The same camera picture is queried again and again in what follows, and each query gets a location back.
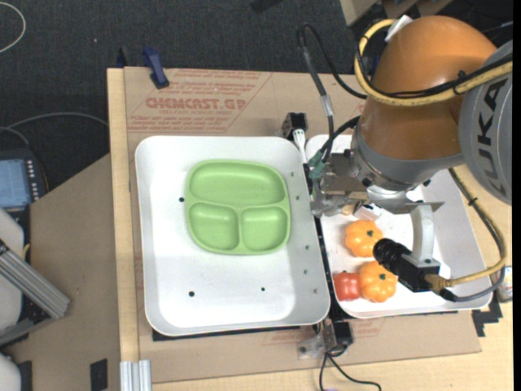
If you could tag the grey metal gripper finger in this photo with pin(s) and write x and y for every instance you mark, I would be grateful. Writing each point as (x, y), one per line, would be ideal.
(321, 209)
(350, 208)

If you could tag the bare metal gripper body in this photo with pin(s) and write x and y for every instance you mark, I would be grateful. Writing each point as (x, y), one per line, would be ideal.
(342, 177)

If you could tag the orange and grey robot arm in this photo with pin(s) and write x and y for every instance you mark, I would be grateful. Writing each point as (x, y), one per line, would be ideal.
(423, 96)

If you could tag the orange toy pumpkin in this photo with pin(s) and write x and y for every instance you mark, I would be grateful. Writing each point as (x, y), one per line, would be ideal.
(362, 238)
(376, 283)

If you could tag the red toy bell pepper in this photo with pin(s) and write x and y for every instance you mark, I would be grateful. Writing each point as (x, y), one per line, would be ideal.
(347, 286)

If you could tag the green divided plate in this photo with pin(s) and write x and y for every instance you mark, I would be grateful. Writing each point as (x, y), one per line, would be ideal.
(236, 202)

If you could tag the white plastic tray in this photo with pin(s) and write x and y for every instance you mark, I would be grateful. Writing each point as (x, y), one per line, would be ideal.
(411, 304)
(228, 283)

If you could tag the brown cardboard board red print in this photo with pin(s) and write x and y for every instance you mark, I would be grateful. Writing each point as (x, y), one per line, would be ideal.
(211, 96)

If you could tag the black cylinder on white bracket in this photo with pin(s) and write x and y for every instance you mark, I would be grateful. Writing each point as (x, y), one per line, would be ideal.
(411, 267)

